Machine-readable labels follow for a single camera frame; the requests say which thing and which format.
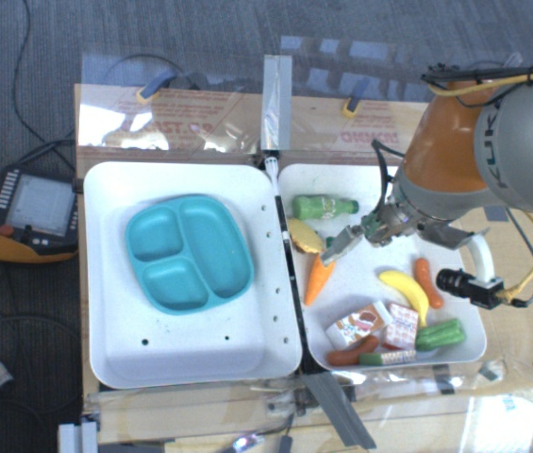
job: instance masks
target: white surface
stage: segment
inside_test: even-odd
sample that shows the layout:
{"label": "white surface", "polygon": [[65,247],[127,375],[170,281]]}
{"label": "white surface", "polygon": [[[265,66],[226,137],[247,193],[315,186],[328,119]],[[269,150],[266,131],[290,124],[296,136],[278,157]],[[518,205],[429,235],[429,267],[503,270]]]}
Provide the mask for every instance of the white surface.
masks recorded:
{"label": "white surface", "polygon": [[[144,296],[127,256],[125,227],[138,211],[189,193],[228,208],[247,242],[255,279],[228,304],[170,315]],[[84,201],[90,362],[101,382],[124,389],[277,378],[297,368],[301,344],[265,174],[242,165],[105,162],[87,173]]]}
{"label": "white surface", "polygon": [[[395,171],[394,168],[388,170],[390,175]],[[291,202],[298,194],[332,194],[359,202],[360,209],[357,214],[344,214],[331,220],[306,220],[323,240],[337,236],[347,225],[358,225],[360,217],[375,207],[381,193],[379,168],[376,166],[293,164],[281,171],[279,187],[288,217],[292,216]],[[376,300],[382,300],[384,303],[394,301],[409,306],[406,298],[383,284],[377,274],[387,269],[396,269],[412,275],[412,264],[420,256],[429,260],[432,274],[437,274],[441,268],[463,268],[458,251],[425,242],[416,235],[395,238],[391,244],[380,248],[375,248],[363,240],[338,260],[321,293],[309,307],[303,307],[308,347],[314,359],[323,367],[335,369],[325,358],[326,354],[334,349],[325,330],[348,313]],[[313,255],[299,253],[293,248],[295,274],[302,300],[313,260]],[[420,352],[418,360],[412,363],[414,365],[476,361],[484,354],[486,334],[477,308],[467,299],[447,293],[443,293],[443,296],[444,306],[439,310],[429,310],[428,324],[457,317],[463,325],[467,339],[461,344]],[[368,369],[365,366],[343,369],[353,368]]]}

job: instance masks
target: plastic bottle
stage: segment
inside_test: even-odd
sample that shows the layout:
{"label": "plastic bottle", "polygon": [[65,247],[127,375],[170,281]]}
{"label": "plastic bottle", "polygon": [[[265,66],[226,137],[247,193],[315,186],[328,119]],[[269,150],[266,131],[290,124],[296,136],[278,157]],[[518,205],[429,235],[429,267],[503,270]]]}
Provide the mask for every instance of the plastic bottle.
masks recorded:
{"label": "plastic bottle", "polygon": [[295,196],[292,202],[293,216],[298,220],[330,219],[342,213],[358,213],[358,201],[334,198],[325,194]]}

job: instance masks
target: teal divided plate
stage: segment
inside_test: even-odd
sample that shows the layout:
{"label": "teal divided plate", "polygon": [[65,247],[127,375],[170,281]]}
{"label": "teal divided plate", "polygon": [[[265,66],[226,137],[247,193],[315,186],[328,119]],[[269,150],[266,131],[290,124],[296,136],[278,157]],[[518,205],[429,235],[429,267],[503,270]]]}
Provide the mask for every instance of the teal divided plate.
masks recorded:
{"label": "teal divided plate", "polygon": [[247,292],[254,265],[228,209],[186,195],[135,214],[125,229],[127,253],[151,303],[171,314],[223,305]]}

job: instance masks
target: banana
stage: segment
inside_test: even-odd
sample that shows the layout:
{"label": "banana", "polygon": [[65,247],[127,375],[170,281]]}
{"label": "banana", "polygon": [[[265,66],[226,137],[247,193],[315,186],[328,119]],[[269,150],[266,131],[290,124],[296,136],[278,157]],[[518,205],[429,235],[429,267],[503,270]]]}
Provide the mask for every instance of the banana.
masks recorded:
{"label": "banana", "polygon": [[386,285],[390,285],[407,299],[410,305],[419,314],[419,326],[427,327],[427,311],[429,310],[429,301],[421,285],[408,274],[398,270],[386,270],[379,274],[379,279]]}

